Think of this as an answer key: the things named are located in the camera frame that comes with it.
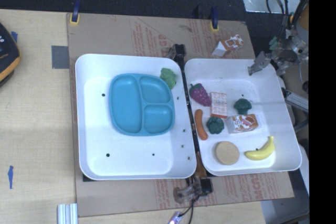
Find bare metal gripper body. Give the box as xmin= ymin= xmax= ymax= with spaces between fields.
xmin=271 ymin=33 xmax=310 ymax=67

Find white plastic tray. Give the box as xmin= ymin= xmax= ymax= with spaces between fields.
xmin=183 ymin=58 xmax=303 ymax=177
xmin=75 ymin=53 xmax=198 ymax=182

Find orange and white carton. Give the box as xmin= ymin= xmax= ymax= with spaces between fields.
xmin=225 ymin=113 xmax=264 ymax=135
xmin=209 ymin=91 xmax=228 ymax=119
xmin=211 ymin=34 xmax=245 ymax=58

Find dark green broccoli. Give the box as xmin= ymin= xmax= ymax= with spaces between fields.
xmin=205 ymin=116 xmax=225 ymax=135
xmin=233 ymin=98 xmax=253 ymax=115

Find purple grapes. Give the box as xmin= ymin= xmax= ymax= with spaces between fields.
xmin=188 ymin=83 xmax=212 ymax=108

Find yellow banana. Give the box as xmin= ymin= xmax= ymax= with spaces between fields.
xmin=244 ymin=135 xmax=276 ymax=161

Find orange sausage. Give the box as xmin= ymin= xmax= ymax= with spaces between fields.
xmin=194 ymin=109 xmax=209 ymax=141

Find light green lettuce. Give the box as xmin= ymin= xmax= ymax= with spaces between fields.
xmin=159 ymin=67 xmax=177 ymax=90

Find tan round biscuit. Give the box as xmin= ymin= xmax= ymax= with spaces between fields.
xmin=212 ymin=141 xmax=240 ymax=166

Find thin black and white rod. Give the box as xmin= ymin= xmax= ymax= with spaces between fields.
xmin=177 ymin=55 xmax=204 ymax=179

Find blue divided plate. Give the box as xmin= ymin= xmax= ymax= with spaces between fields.
xmin=108 ymin=73 xmax=175 ymax=137

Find brown cardboard board red print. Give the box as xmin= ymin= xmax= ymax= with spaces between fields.
xmin=66 ymin=12 xmax=296 ymax=218

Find black block with thin wires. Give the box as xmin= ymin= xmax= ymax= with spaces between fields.
xmin=198 ymin=177 xmax=214 ymax=195
xmin=167 ymin=44 xmax=187 ymax=60

